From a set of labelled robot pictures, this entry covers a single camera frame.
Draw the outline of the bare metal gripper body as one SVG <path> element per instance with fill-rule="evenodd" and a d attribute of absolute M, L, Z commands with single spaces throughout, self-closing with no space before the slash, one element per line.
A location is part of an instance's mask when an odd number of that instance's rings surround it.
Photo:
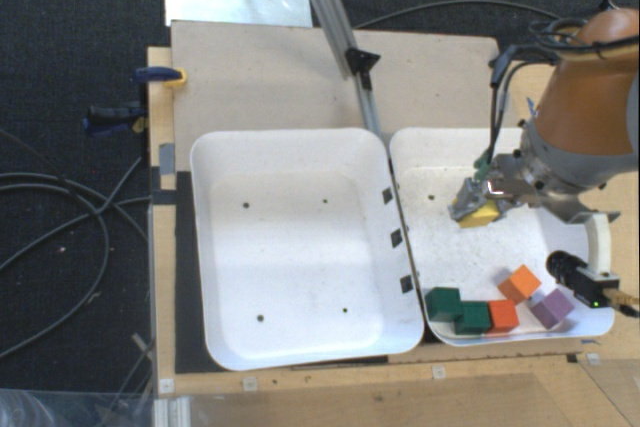
<path fill-rule="evenodd" d="M 550 168 L 537 156 L 522 152 L 498 154 L 489 165 L 485 197 L 491 201 L 512 198 L 516 207 L 548 207 L 551 198 L 547 186 L 551 181 Z"/>

